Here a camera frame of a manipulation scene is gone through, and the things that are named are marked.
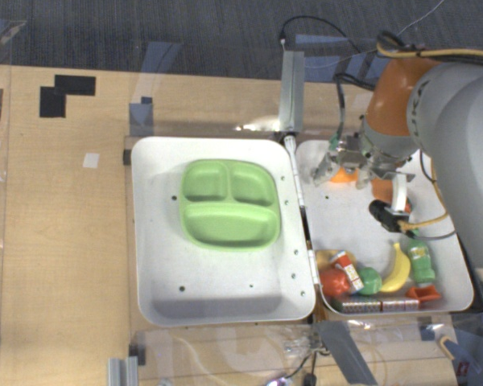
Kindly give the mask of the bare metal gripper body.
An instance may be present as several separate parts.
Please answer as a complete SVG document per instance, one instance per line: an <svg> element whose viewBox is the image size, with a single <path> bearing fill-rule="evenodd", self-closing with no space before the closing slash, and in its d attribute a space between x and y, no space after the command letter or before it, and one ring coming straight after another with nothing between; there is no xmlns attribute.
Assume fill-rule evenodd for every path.
<svg viewBox="0 0 483 386"><path fill-rule="evenodd" d="M374 173L373 180L393 180L415 153L415 142L409 136L360 131L357 135L345 135L337 151L339 167L368 167Z"/></svg>

